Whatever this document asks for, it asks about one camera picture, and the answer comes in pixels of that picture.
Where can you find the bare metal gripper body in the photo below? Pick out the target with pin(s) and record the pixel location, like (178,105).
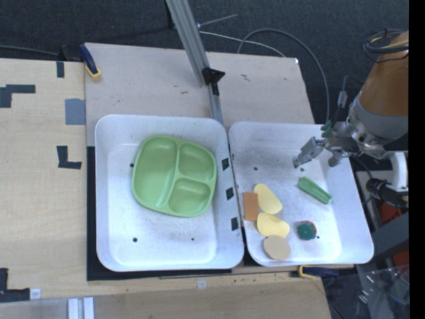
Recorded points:
(345,138)

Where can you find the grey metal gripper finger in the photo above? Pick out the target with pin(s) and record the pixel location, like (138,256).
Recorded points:
(307,151)
(337,158)

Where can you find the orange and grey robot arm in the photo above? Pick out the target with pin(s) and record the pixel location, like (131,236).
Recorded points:
(385,88)

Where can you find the white plastic tray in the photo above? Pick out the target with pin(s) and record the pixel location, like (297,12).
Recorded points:
(166,241)
(282,151)

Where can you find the green celery stick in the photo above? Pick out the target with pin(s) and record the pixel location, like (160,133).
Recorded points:
(313,189)

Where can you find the yellow potato chip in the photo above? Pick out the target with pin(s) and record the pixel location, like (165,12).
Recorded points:
(272,226)
(268,198)

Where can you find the orange rectangular biscuit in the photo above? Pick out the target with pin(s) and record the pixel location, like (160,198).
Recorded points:
(250,206)

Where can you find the beige round biscuit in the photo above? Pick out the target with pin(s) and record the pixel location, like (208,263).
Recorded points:
(277,248)

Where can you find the green divided plate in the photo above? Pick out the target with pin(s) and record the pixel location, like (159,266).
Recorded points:
(159,174)

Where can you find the pale wood board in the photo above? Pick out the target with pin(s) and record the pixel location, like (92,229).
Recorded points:
(149,81)

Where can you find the black cylinder on white bracket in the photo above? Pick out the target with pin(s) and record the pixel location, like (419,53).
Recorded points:
(385,191)

